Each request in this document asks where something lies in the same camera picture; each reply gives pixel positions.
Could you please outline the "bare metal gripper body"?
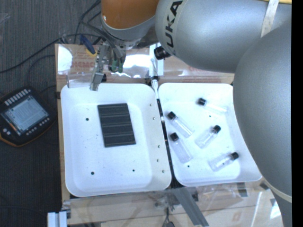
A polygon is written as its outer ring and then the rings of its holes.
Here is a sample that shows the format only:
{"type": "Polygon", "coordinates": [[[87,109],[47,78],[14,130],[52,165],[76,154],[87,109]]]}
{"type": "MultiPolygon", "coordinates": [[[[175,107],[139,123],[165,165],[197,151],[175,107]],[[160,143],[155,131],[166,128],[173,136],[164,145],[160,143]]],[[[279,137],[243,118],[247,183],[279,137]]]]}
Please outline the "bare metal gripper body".
{"type": "Polygon", "coordinates": [[[95,58],[95,73],[103,74],[104,66],[109,64],[111,58],[111,47],[107,43],[102,43],[97,49],[95,58]]]}

